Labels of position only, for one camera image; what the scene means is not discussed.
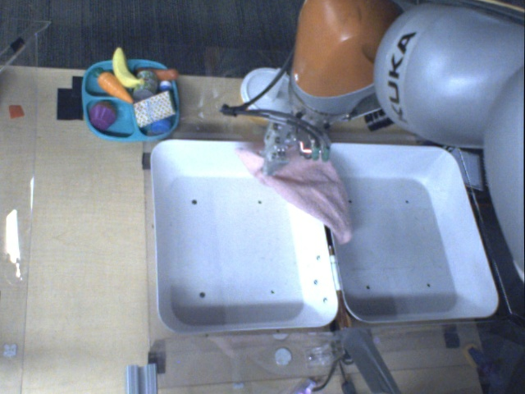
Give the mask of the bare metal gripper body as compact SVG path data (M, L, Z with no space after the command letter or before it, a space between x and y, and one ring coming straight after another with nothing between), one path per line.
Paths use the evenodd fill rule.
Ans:
M268 119L262 157L266 163L287 163L287 151L297 146L312 160L325 161L325 131L293 113L263 112Z

